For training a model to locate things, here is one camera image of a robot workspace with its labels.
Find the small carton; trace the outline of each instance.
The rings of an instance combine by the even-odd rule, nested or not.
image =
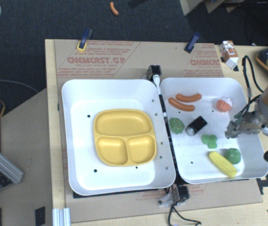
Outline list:
[[[223,41],[219,46],[219,50],[224,63],[233,70],[237,66],[238,61],[238,55],[234,48],[233,41]]]

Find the white tray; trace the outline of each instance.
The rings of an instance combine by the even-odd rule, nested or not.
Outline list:
[[[168,118],[179,118],[185,128],[198,116],[208,123],[194,136],[189,136],[185,131],[177,135],[171,133],[179,174],[186,182],[199,184],[233,180],[210,161],[208,152],[213,149],[202,143],[203,134],[217,136],[218,147],[214,150],[221,154],[229,148],[240,151],[242,160],[235,165],[238,174],[234,179],[260,178],[267,174],[268,163],[263,159],[264,150],[258,135],[240,134],[234,139],[225,137],[227,125],[247,103],[237,81],[231,78],[167,78],[161,83],[161,91]],[[167,101],[177,93],[187,96],[200,93],[202,99],[189,103],[195,106],[193,112],[180,111]],[[216,109],[217,100],[222,97],[228,97],[233,102],[232,108],[226,113]]]
[[[173,184],[174,169],[157,89],[147,80],[70,80],[62,99],[68,154],[69,183],[80,195],[166,188]],[[151,118],[157,154],[151,162],[128,167],[103,163],[93,136],[95,116],[108,109],[139,109]]]

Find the wooden table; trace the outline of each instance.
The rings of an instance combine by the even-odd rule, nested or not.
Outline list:
[[[255,62],[256,54],[266,47],[252,47],[252,46],[236,46],[236,50],[240,56],[238,63],[239,71],[234,72],[229,69],[224,63],[221,63],[224,77],[229,77],[237,80],[243,88],[246,88],[242,73],[241,58],[248,55],[253,62],[255,76],[259,86],[264,89],[268,85],[268,74],[259,68]],[[51,180],[52,180],[52,202],[54,209],[63,209],[65,204],[65,187],[63,177],[62,165],[62,150],[60,140],[60,124],[59,112],[57,110],[58,94],[57,94],[57,77],[56,77],[56,58],[54,40],[45,40],[46,52],[46,69],[47,69],[47,91],[48,91],[48,109],[49,109],[49,140],[50,140],[50,156],[51,156]],[[257,89],[252,81],[251,70],[247,68],[249,82],[253,88],[254,95],[257,95]],[[260,140],[263,144],[264,150],[268,150],[268,137],[260,133]],[[264,195],[262,196],[263,203],[239,205],[222,208],[212,208],[204,210],[192,210],[183,212],[183,216],[189,219],[197,219],[202,222],[203,226],[212,225],[268,225],[268,187],[264,188]],[[176,214],[171,217],[173,224],[191,225],[187,221],[183,221]],[[137,216],[128,218],[109,219],[101,221],[91,221],[72,224],[76,226],[85,225],[167,225],[167,214],[153,214],[147,216]]]

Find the yellow corn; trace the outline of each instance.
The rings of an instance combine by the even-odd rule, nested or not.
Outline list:
[[[231,178],[234,178],[237,174],[236,168],[225,157],[216,151],[209,153],[210,160],[216,165],[223,173]]]

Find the brown sausage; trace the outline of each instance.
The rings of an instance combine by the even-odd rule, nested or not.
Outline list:
[[[119,15],[119,12],[114,7],[114,3],[113,2],[110,2],[110,9],[111,9],[112,13],[114,13],[115,16],[118,16]]]
[[[193,96],[184,96],[182,94],[177,94],[176,99],[182,102],[194,102],[202,98],[201,94],[195,94]]]
[[[182,111],[194,111],[195,110],[195,107],[193,105],[186,105],[186,104],[183,104],[181,102],[179,102],[178,100],[176,100],[175,98],[173,97],[170,97],[168,99],[168,102],[178,108],[179,110],[182,110]]]

